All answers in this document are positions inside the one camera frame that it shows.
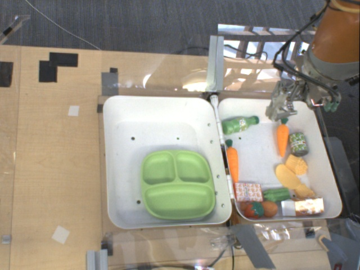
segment toy bottle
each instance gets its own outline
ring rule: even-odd
[[[259,124],[259,117],[238,117],[228,121],[222,121],[223,132],[225,135],[247,130],[251,125]]]

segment wooden surface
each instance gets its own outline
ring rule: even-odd
[[[39,61],[48,60],[49,52],[54,51],[78,53],[79,66],[59,67],[57,83],[39,83]],[[156,232],[141,234],[145,241],[148,240],[147,235],[154,239],[154,242],[148,240],[144,244],[141,235],[114,228],[107,217],[104,193],[101,193],[104,188],[101,187],[100,173],[104,169],[101,169],[100,161],[104,160],[104,156],[101,156],[101,124],[96,112],[101,95],[101,72],[108,72],[110,67],[118,68],[121,91],[124,93],[143,93],[143,89],[135,90],[134,86],[141,86],[144,76],[148,74],[152,74],[148,89],[166,93],[189,80],[196,81],[188,76],[206,68],[204,57],[0,46],[0,60],[15,63],[13,77],[17,81],[11,88],[0,89],[1,114],[7,113],[8,123],[17,125],[17,130],[10,128],[9,132],[13,136],[17,132],[16,146],[10,147],[16,149],[15,179],[14,170],[12,176],[7,177],[2,174],[5,171],[0,170],[0,235],[9,231],[12,235],[11,246],[0,245],[1,270],[85,269],[86,251],[99,250],[107,231],[117,231],[115,246],[122,250],[141,250],[138,247],[140,244],[147,249],[147,256],[133,251],[132,257],[127,256],[128,260],[143,257],[152,260],[177,259],[178,250],[185,248],[184,255],[186,251],[192,251],[191,247],[197,249],[209,243],[205,232],[211,233],[210,229],[202,230],[199,239],[197,236],[187,239],[186,235],[192,232],[185,228],[179,231],[168,229],[161,238],[173,240],[174,244],[168,244],[166,252]],[[19,118],[16,121],[17,101]],[[79,116],[68,116],[70,106],[79,106]],[[12,107],[13,111],[4,111],[4,108]],[[11,160],[14,157],[9,153],[7,151],[6,160],[14,165]],[[70,231],[64,244],[52,239],[57,226]],[[300,247],[300,244],[295,244],[294,248],[294,251],[304,251],[306,245]],[[328,265],[324,251],[314,247],[314,251],[306,252],[307,255],[310,253],[316,265]],[[241,269],[252,269],[244,253],[236,255],[239,255],[237,260],[242,265]],[[278,261],[281,257],[291,257],[284,262],[283,269],[292,265],[287,264],[290,260],[306,266],[301,269],[311,269],[307,266],[309,261],[296,252],[282,255],[273,253],[271,257]],[[114,265],[122,263],[114,257],[110,261]],[[231,258],[222,259],[218,265],[217,269],[231,269]]]

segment toy carrot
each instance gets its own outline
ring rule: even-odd
[[[281,119],[281,124],[277,127],[277,147],[281,157],[285,156],[287,140],[289,139],[289,128],[285,125],[287,118]]]
[[[226,154],[232,182],[237,183],[239,180],[239,157],[237,155],[236,149],[232,147],[232,140],[228,139],[225,141],[225,143],[227,145]]]

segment hinge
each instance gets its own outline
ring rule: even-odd
[[[235,199],[234,188],[232,187],[231,175],[226,175],[227,187],[229,189],[230,199]]]

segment tin can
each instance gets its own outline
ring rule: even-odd
[[[305,135],[302,132],[297,132],[289,135],[289,142],[291,154],[300,157],[306,155],[309,150],[306,144]]]

